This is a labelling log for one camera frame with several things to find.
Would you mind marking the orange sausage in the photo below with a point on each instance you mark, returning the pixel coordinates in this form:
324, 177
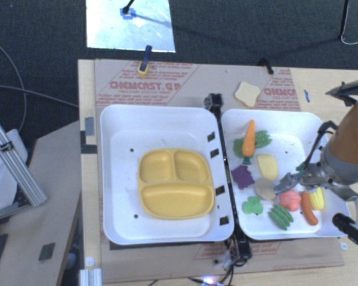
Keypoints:
308, 210

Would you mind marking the thin black rod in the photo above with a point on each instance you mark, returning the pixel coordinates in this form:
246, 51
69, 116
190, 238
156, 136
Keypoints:
226, 165

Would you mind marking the black cylinder on white bracket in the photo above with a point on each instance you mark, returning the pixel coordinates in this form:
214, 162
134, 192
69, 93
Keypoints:
347, 226

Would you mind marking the orange carrot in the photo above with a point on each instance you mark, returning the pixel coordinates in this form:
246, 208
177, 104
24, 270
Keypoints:
248, 141

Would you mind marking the green broccoli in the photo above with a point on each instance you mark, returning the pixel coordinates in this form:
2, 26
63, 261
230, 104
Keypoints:
252, 205

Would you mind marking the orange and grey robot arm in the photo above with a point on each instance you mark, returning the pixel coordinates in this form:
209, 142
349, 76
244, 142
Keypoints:
350, 136

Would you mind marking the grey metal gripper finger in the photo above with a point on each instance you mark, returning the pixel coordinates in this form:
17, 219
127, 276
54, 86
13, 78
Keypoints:
290, 177
286, 185

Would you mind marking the green lettuce leaf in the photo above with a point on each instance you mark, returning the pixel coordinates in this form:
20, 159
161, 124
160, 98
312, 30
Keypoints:
262, 139

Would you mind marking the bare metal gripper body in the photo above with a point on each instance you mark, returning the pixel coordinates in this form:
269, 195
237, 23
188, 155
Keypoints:
316, 176

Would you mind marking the white plastic tray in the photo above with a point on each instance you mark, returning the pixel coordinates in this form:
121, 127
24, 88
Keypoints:
289, 141
122, 159

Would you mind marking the pale yellow potato chip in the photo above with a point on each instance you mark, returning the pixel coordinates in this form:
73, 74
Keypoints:
268, 167

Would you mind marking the brown cardboard board red print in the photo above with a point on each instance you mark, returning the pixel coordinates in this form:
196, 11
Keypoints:
167, 85

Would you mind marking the yellow divided plate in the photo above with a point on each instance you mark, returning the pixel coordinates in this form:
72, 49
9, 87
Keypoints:
173, 192

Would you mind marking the pink lumpy toy food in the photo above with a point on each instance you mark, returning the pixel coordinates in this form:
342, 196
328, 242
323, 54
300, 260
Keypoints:
289, 200

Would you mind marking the pale bread slice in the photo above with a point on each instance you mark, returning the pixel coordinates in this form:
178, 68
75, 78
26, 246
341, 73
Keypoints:
247, 94

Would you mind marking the purple grapes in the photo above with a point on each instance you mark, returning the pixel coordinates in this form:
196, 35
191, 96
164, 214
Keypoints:
242, 177

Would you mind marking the yellow corn cob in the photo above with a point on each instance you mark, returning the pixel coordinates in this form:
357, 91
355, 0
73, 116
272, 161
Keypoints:
317, 200

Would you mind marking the green pea pods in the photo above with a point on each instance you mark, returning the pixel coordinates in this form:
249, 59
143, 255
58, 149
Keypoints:
281, 217

